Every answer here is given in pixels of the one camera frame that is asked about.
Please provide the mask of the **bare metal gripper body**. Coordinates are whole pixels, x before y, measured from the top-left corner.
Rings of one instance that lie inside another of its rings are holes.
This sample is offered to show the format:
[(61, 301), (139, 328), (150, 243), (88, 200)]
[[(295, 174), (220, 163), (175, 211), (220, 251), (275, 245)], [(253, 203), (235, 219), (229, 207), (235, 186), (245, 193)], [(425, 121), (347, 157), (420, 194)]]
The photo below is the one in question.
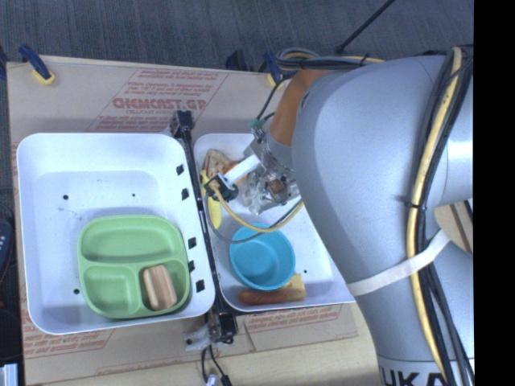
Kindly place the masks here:
[(245, 176), (243, 182), (243, 204), (251, 213), (261, 214), (299, 196), (290, 146), (266, 133), (255, 134), (244, 156), (259, 159), (257, 167)]

